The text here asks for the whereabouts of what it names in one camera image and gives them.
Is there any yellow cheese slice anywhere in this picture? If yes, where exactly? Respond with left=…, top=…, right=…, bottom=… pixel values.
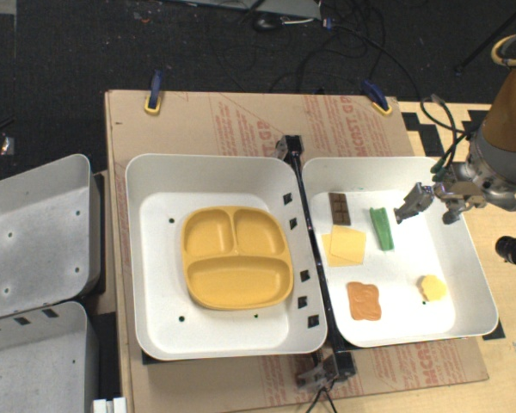
left=321, top=232, right=341, bottom=268
left=329, top=225, right=368, bottom=268

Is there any yellow biscuit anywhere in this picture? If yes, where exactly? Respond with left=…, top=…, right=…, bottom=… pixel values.
left=419, top=274, right=449, bottom=303

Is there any black computer mouse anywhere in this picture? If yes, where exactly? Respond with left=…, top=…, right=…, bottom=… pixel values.
left=252, top=13, right=285, bottom=34

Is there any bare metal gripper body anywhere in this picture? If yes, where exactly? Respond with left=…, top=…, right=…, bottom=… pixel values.
left=433, top=161, right=516, bottom=213

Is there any black block with thin wires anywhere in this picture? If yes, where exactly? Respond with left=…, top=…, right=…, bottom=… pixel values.
left=295, top=350, right=357, bottom=391
left=274, top=134, right=305, bottom=161

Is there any black cylinder on white bracket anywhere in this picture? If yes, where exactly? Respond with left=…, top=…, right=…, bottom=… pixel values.
left=494, top=235, right=516, bottom=271

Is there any yellow divided plate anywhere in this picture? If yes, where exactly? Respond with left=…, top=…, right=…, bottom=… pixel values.
left=180, top=206, right=295, bottom=311

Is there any orange toast slice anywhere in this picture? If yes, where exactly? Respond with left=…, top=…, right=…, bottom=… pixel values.
left=346, top=280, right=383, bottom=323

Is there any green celery stick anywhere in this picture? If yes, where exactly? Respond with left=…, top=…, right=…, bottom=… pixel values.
left=368, top=206, right=396, bottom=252

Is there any white plastic tray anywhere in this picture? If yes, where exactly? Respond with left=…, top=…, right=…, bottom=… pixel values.
left=0, top=153, right=102, bottom=323
left=301, top=156, right=500, bottom=349
left=125, top=152, right=329, bottom=362
left=0, top=300, right=101, bottom=413

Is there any brown chocolate bar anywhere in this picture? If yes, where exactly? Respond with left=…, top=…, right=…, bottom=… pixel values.
left=328, top=192, right=353, bottom=227

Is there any thin black rod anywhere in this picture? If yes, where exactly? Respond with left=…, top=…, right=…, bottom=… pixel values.
left=290, top=151, right=349, bottom=359

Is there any brown cardboard board red print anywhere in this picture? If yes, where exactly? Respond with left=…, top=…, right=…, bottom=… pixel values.
left=104, top=89, right=490, bottom=413

